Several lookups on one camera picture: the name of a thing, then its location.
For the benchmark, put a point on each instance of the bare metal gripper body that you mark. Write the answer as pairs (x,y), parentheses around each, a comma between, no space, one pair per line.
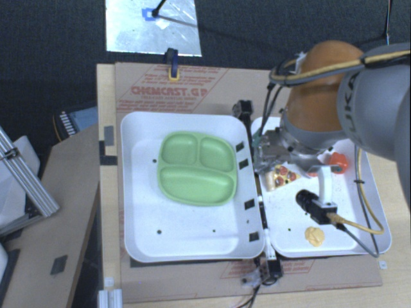
(276,149)

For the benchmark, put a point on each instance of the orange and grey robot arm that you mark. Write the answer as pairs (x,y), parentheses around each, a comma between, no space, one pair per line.
(369,114)

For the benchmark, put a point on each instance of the toy pizza slice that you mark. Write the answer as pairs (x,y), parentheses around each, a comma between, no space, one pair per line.
(280,179)

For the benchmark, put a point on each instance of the orange toy vegetable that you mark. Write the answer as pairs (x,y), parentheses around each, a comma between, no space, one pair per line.
(338,161)

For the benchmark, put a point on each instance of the thin black and white rod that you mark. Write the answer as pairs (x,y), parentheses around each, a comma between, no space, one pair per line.
(264,213)

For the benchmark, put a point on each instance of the white plastic tray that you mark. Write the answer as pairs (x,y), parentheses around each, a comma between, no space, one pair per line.
(289,217)
(192,229)

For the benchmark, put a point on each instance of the green divided plate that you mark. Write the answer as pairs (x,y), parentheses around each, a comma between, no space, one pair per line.
(196,178)

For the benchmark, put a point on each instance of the pale yellow toy food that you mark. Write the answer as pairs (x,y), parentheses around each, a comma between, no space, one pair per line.
(314,236)

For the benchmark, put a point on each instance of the brown cardboard board red print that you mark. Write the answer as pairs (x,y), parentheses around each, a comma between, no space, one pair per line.
(192,88)

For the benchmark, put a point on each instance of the black cylinder on white bracket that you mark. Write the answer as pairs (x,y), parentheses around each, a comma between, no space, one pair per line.
(324,191)

